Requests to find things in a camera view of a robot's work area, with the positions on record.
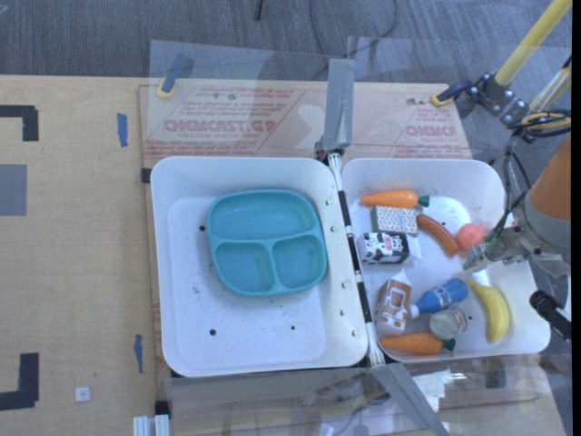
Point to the orange patterned white carton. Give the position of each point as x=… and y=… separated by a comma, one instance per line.
x=395, y=220

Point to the brown cardboard board, red print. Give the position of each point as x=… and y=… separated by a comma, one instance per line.
x=236, y=125

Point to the pink round toy food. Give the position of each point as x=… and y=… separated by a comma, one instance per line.
x=469, y=236

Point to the small grey can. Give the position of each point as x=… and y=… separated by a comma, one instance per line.
x=447, y=325

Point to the black cylinder on white bracket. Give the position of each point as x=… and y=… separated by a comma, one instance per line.
x=550, y=308

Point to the brown and white carton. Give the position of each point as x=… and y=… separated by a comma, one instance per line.
x=394, y=304

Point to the orange carrot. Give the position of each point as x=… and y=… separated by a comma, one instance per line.
x=410, y=343
x=390, y=198

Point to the orange sausage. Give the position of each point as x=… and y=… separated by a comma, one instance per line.
x=442, y=236

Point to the blue and white bottle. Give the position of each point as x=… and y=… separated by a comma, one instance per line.
x=442, y=295

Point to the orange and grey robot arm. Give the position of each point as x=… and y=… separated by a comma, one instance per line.
x=551, y=184

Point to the thin black and white rod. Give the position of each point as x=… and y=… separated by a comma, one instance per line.
x=347, y=225

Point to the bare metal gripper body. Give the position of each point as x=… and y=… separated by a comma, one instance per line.
x=510, y=245

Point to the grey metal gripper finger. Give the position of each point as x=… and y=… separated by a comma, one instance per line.
x=471, y=264
x=478, y=249

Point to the white plastic tray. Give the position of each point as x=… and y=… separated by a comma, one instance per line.
x=522, y=334
x=254, y=334

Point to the yellow banana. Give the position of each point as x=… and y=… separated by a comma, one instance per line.
x=495, y=311

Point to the blue divided plate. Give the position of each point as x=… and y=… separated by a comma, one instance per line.
x=263, y=239

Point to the black and white cow carton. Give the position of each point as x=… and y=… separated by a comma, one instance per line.
x=383, y=248

